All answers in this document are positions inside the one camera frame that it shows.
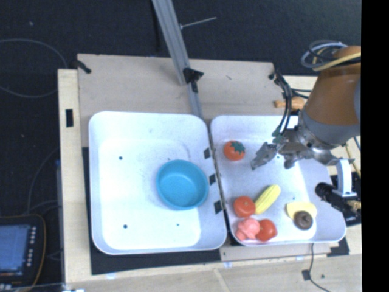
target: black floor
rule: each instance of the black floor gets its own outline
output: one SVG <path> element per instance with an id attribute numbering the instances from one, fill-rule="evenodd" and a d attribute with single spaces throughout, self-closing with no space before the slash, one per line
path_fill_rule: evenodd
<path id="1" fill-rule="evenodd" d="M 217 17 L 183 30 L 190 58 L 271 61 L 283 74 L 311 75 L 300 64 L 310 42 L 361 44 L 362 0 L 173 2 L 181 24 Z M 0 213 L 44 216 L 50 256 L 39 283 L 61 281 L 58 208 L 33 208 L 57 199 L 58 97 L 26 96 L 53 92 L 57 69 L 78 53 L 168 56 L 154 28 L 150 0 L 0 0 L 0 86 L 19 94 L 0 90 Z"/>

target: metal pole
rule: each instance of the metal pole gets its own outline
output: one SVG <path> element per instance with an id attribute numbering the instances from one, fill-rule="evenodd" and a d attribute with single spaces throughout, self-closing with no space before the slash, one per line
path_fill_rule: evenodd
<path id="1" fill-rule="evenodd" d="M 187 50 L 184 39 L 182 38 L 181 28 L 174 11 L 172 0 L 151 0 L 156 11 L 159 24 L 162 29 L 170 56 L 173 59 L 180 85 L 187 85 L 189 102 L 192 113 L 202 118 L 202 111 L 197 92 L 194 92 L 193 86 L 188 85 L 184 70 L 190 69 Z"/>

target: wire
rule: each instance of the wire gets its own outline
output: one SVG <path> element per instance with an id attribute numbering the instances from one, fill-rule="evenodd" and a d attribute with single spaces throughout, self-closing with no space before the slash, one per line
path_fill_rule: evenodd
<path id="1" fill-rule="evenodd" d="M 34 188 L 34 185 L 35 185 L 35 181 L 40 173 L 40 171 L 42 170 L 42 168 L 44 167 L 44 165 L 46 164 L 46 162 L 51 158 L 52 155 L 54 155 L 60 148 L 57 147 L 56 149 L 54 149 L 53 151 L 51 151 L 47 156 L 46 158 L 44 158 L 43 162 L 41 163 L 41 165 L 38 167 L 38 170 L 36 171 L 34 177 L 33 177 L 33 180 L 31 182 L 31 186 L 30 186 L 30 190 L 29 190 L 29 196 L 28 196 L 28 199 L 27 199 L 27 211 L 26 213 L 29 214 L 30 211 L 31 211 L 31 197 L 32 197 L 32 190 Z"/>
<path id="2" fill-rule="evenodd" d="M 311 271 L 312 271 L 312 266 L 314 265 L 314 243 L 312 243 L 312 246 L 311 246 L 311 265 L 309 267 L 309 271 L 308 271 L 308 274 L 309 274 L 309 280 L 315 285 L 317 286 L 319 289 L 322 289 L 323 291 L 327 291 L 327 292 L 330 292 L 329 290 L 321 287 L 320 285 L 318 285 L 316 282 L 314 282 L 312 280 L 312 277 L 311 277 Z"/>
<path id="3" fill-rule="evenodd" d="M 312 92 L 312 90 L 309 90 L 309 89 L 295 89 L 295 88 L 292 88 L 292 91 L 297 91 L 297 92 Z"/>
<path id="4" fill-rule="evenodd" d="M 319 67 L 316 67 L 316 68 L 312 68 L 312 70 L 314 70 L 314 71 L 323 71 L 324 69 L 328 69 L 330 67 L 334 67 L 334 66 L 340 65 L 341 63 L 344 63 L 346 61 L 351 61 L 354 58 L 358 58 L 360 56 L 361 56 L 361 52 L 358 52 L 358 53 L 355 53 L 355 54 L 351 54 L 351 55 L 347 55 L 347 56 L 341 57 L 341 58 L 339 58 L 337 60 L 331 61 L 331 62 L 329 62 L 327 64 L 324 64 L 322 66 L 319 66 Z"/>
<path id="5" fill-rule="evenodd" d="M 60 206 L 59 204 L 56 204 L 55 206 L 52 206 L 52 207 L 49 207 L 48 209 L 46 209 L 46 211 L 44 211 L 41 215 L 44 217 L 47 215 L 47 213 L 49 213 L 51 210 L 55 210 L 55 209 L 61 209 L 62 206 Z"/>
<path id="6" fill-rule="evenodd" d="M 308 95 L 301 94 L 298 91 L 296 91 L 295 89 L 291 89 L 291 90 L 292 90 L 292 95 L 293 96 L 299 96 L 299 97 L 302 97 L 304 99 L 308 99 L 309 98 Z"/>
<path id="7" fill-rule="evenodd" d="M 347 47 L 347 45 L 338 41 L 314 41 L 309 45 L 308 51 L 306 51 L 301 57 L 301 64 L 304 67 L 312 68 L 313 71 L 322 71 L 334 66 L 360 63 L 360 52 L 352 55 L 347 55 L 341 58 L 333 57 L 333 54 L 336 50 L 339 50 L 344 47 Z M 313 56 L 312 63 L 307 62 L 307 59 L 310 56 Z"/>
<path id="8" fill-rule="evenodd" d="M 279 87 L 281 87 L 285 98 L 285 111 L 280 124 L 277 126 L 277 129 L 274 132 L 274 136 L 282 136 L 284 135 L 291 118 L 293 93 L 291 87 L 289 86 L 289 83 L 285 80 L 285 78 L 282 76 L 282 74 L 279 71 L 275 71 L 274 75 L 275 75 L 274 83 Z"/>
<path id="9" fill-rule="evenodd" d="M 44 47 L 50 49 L 51 51 L 53 51 L 55 54 L 57 54 L 58 57 L 61 59 L 62 63 L 64 64 L 64 67 L 66 69 L 68 69 L 68 65 L 66 63 L 65 58 L 62 56 L 62 54 L 60 54 L 54 47 L 52 47 L 52 46 L 50 46 L 47 43 L 44 43 L 42 41 L 25 39 L 25 38 L 12 38 L 12 39 L 2 39 L 2 40 L 0 40 L 0 44 L 1 43 L 33 43 L 33 44 L 37 44 L 40 46 L 44 46 Z M 21 94 L 21 93 L 14 92 L 14 91 L 9 90 L 3 86 L 0 86 L 0 90 L 3 90 L 4 92 L 9 93 L 9 94 L 14 95 L 14 96 L 17 96 L 17 97 L 22 97 L 22 98 L 27 98 L 27 99 L 41 99 L 43 97 L 47 97 L 47 96 L 50 96 L 52 94 L 55 94 L 58 91 L 58 89 L 56 88 L 50 92 L 40 94 L 40 95 L 27 95 L 27 94 Z"/>
<path id="10" fill-rule="evenodd" d="M 47 200 L 47 201 L 43 201 L 43 202 L 41 202 L 41 203 L 38 203 L 36 206 L 33 206 L 31 209 L 30 209 L 30 211 L 29 212 L 24 212 L 23 213 L 23 215 L 27 215 L 27 214 L 31 214 L 31 211 L 33 211 L 33 210 L 35 210 L 35 209 L 37 209 L 37 208 L 39 208 L 39 207 L 41 207 L 41 206 L 45 206 L 45 205 L 47 205 L 47 204 L 50 204 L 50 203 L 57 203 L 58 202 L 58 200 Z"/>
<path id="11" fill-rule="evenodd" d="M 59 250 L 57 250 L 57 251 L 55 251 L 53 253 L 46 254 L 46 258 L 60 262 L 61 258 L 60 257 L 55 257 L 55 256 L 58 255 L 58 254 L 61 254 L 62 252 L 63 252 L 63 249 L 59 249 Z"/>

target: red tomato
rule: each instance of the red tomato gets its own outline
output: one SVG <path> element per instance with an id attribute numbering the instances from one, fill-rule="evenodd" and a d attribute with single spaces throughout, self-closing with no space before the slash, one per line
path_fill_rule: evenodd
<path id="1" fill-rule="evenodd" d="M 245 154 L 244 150 L 243 144 L 238 141 L 228 141 L 223 148 L 225 156 L 232 161 L 242 159 Z"/>
<path id="2" fill-rule="evenodd" d="M 233 202 L 235 214 L 239 217 L 249 217 L 255 212 L 255 203 L 248 196 L 240 196 Z"/>
<path id="3" fill-rule="evenodd" d="M 277 228 L 272 221 L 267 218 L 260 221 L 260 232 L 256 235 L 258 240 L 268 241 L 277 236 L 277 234 Z"/>

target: black cable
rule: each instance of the black cable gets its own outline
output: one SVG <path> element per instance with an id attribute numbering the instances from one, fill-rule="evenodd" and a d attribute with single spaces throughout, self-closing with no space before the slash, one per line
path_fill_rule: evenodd
<path id="1" fill-rule="evenodd" d="M 44 167 L 44 165 L 46 164 L 46 162 L 51 158 L 52 155 L 54 155 L 60 148 L 57 147 L 56 149 L 54 149 L 53 151 L 51 151 L 47 156 L 46 158 L 44 158 L 43 162 L 41 163 L 41 165 L 38 167 L 38 170 L 36 171 L 34 177 L 33 177 L 33 180 L 31 182 L 31 186 L 30 186 L 30 190 L 29 190 L 29 196 L 28 196 L 28 199 L 27 199 L 27 211 L 26 213 L 29 214 L 30 211 L 31 211 L 31 197 L 32 197 L 32 190 L 34 188 L 34 185 L 35 185 L 35 181 L 36 179 L 38 178 L 38 175 L 40 173 L 40 171 L 42 170 L 42 168 Z"/>
<path id="2" fill-rule="evenodd" d="M 292 95 L 293 96 L 299 96 L 299 97 L 302 97 L 304 99 L 308 99 L 309 98 L 309 96 L 301 94 L 301 93 L 297 92 L 295 89 L 291 89 L 291 90 L 292 90 Z"/>
<path id="3" fill-rule="evenodd" d="M 312 280 L 312 277 L 311 277 L 311 270 L 312 270 L 312 266 L 313 266 L 313 264 L 314 264 L 314 243 L 313 243 L 312 246 L 311 246 L 311 254 L 312 254 L 312 256 L 311 256 L 311 265 L 310 265 L 309 271 L 308 271 L 309 280 L 310 280 L 315 286 L 317 286 L 319 289 L 322 289 L 323 291 L 326 291 L 326 292 L 330 292 L 329 290 L 327 290 L 327 289 L 321 287 L 321 286 L 318 285 L 316 282 L 314 282 L 314 281 Z"/>
<path id="4" fill-rule="evenodd" d="M 341 47 L 330 47 L 330 53 L 331 55 L 333 55 L 335 53 L 336 50 L 339 50 L 341 49 Z M 318 58 L 320 60 L 321 63 L 329 63 L 330 61 L 334 61 L 334 60 L 337 60 L 338 57 L 327 57 L 327 56 L 323 56 L 322 54 L 318 54 L 316 52 L 314 52 L 313 50 L 308 50 L 309 53 L 311 53 L 312 56 Z M 339 63 L 337 64 L 336 66 L 346 66 L 346 65 L 351 65 L 351 64 L 356 64 L 356 63 L 360 63 L 362 61 L 362 59 L 360 57 L 356 57 L 356 58 L 353 58 L 351 60 L 348 60 L 348 61 L 344 61 L 343 63 Z"/>
<path id="5" fill-rule="evenodd" d="M 326 43 L 338 43 L 339 45 L 336 46 L 336 45 L 332 45 L 332 46 L 328 46 L 322 53 L 317 53 L 315 52 L 314 48 L 320 44 L 326 44 Z M 334 58 L 332 56 L 333 52 L 335 50 L 339 50 L 341 48 L 345 47 L 345 44 L 341 43 L 341 42 L 338 42 L 338 41 L 334 41 L 334 40 L 316 40 L 314 42 L 312 42 L 309 47 L 308 47 L 308 51 L 309 53 L 311 53 L 313 56 L 317 57 L 317 58 L 320 58 L 322 60 L 325 60 L 326 62 L 329 62 L 329 61 L 334 61 L 336 60 L 336 58 Z M 331 56 L 327 56 L 325 55 L 327 52 L 329 52 L 331 54 Z"/>
<path id="6" fill-rule="evenodd" d="M 296 88 L 292 88 L 292 91 L 296 91 L 296 92 L 306 92 L 306 93 L 312 92 L 312 90 L 310 90 L 310 89 L 296 89 Z"/>
<path id="7" fill-rule="evenodd" d="M 52 207 L 49 207 L 48 209 L 46 209 L 46 211 L 44 211 L 41 216 L 44 217 L 47 213 L 49 213 L 51 210 L 55 210 L 55 209 L 61 209 L 62 206 L 60 206 L 59 204 L 56 204 L 55 206 L 52 206 Z"/>
<path id="8" fill-rule="evenodd" d="M 284 93 L 285 98 L 285 111 L 281 123 L 278 125 L 277 129 L 281 130 L 282 125 L 284 124 L 284 128 L 280 132 L 281 135 L 284 135 L 287 126 L 289 125 L 289 120 L 291 118 L 292 112 L 292 90 L 289 86 L 289 83 L 285 80 L 282 74 L 279 71 L 275 71 L 275 80 L 274 83 L 281 87 Z"/>
<path id="9" fill-rule="evenodd" d="M 44 43 L 42 41 L 37 41 L 37 40 L 32 40 L 32 39 L 25 39 L 25 38 L 12 38 L 12 39 L 3 39 L 3 40 L 0 40 L 0 44 L 1 43 L 33 43 L 33 44 L 37 44 L 37 45 L 40 45 L 40 46 L 44 46 L 48 49 L 50 49 L 51 51 L 53 51 L 54 53 L 56 53 L 59 58 L 61 59 L 61 61 L 63 62 L 64 64 L 64 67 L 67 69 L 68 68 L 68 65 L 66 63 L 66 60 L 65 58 L 52 46 L 48 45 L 47 43 Z M 11 95 L 14 95 L 14 96 L 17 96 L 17 97 L 22 97 L 22 98 L 26 98 L 26 99 L 41 99 L 43 97 L 47 97 L 47 96 L 51 96 L 52 94 L 55 94 L 58 89 L 54 89 L 50 92 L 47 92 L 47 93 L 44 93 L 44 94 L 40 94 L 40 95 L 27 95 L 27 94 L 21 94 L 21 93 L 17 93 L 17 92 L 14 92 L 12 90 L 9 90 L 3 86 L 0 86 L 0 90 L 3 90 L 4 92 L 8 93 L 8 94 L 11 94 Z"/>
<path id="10" fill-rule="evenodd" d="M 56 256 L 57 254 L 61 254 L 62 252 L 63 252 L 63 249 L 57 250 L 57 251 L 55 251 L 55 252 L 53 252 L 53 253 L 46 254 L 45 258 L 60 262 L 60 261 L 61 261 L 61 258 L 60 258 L 60 257 L 55 257 L 55 256 Z"/>
<path id="11" fill-rule="evenodd" d="M 33 206 L 31 209 L 30 209 L 30 212 L 24 212 L 23 215 L 28 215 L 28 214 L 31 214 L 31 211 L 41 207 L 41 206 L 45 206 L 47 204 L 50 204 L 50 203 L 57 203 L 58 200 L 47 200 L 47 201 L 43 201 L 41 203 L 38 203 L 37 205 Z"/>

